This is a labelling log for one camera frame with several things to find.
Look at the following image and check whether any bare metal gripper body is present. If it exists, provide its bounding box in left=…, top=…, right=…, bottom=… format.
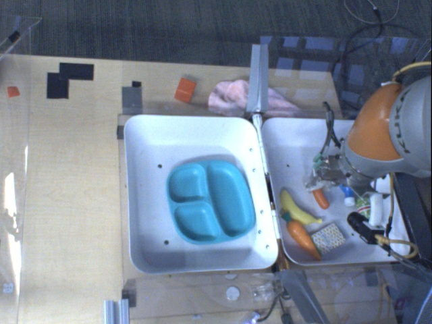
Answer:
left=313, top=153, right=352, bottom=186

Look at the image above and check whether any black cylinder on white bracket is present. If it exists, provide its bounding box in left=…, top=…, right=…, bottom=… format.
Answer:
left=347, top=192, right=386, bottom=245

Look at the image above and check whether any white plastic tray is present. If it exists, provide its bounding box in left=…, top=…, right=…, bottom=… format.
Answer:
left=123, top=114, right=279, bottom=276
left=261, top=117, right=412, bottom=267

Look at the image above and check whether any yellow banana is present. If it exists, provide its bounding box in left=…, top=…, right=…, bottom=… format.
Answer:
left=279, top=189, right=323, bottom=226

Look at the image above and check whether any orange cube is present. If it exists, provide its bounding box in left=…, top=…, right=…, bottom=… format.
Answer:
left=173, top=77, right=198, bottom=105

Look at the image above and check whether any orange carrot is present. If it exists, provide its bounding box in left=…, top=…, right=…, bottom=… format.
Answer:
left=281, top=212, right=323, bottom=261

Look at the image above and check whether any yellow patterned carton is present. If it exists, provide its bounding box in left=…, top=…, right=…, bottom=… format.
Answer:
left=310, top=223, right=347, bottom=256

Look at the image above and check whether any green and white packet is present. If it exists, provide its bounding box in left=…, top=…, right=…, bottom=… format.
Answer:
left=355, top=196, right=372, bottom=219

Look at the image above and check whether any orange sausage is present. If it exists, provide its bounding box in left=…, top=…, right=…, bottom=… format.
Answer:
left=312, top=188, right=330, bottom=211

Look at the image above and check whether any blue divided plate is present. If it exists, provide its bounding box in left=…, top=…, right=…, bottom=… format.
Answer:
left=166, top=159, right=257, bottom=245

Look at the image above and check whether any pink cloth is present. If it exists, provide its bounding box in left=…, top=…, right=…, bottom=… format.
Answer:
left=207, top=78, right=302, bottom=118

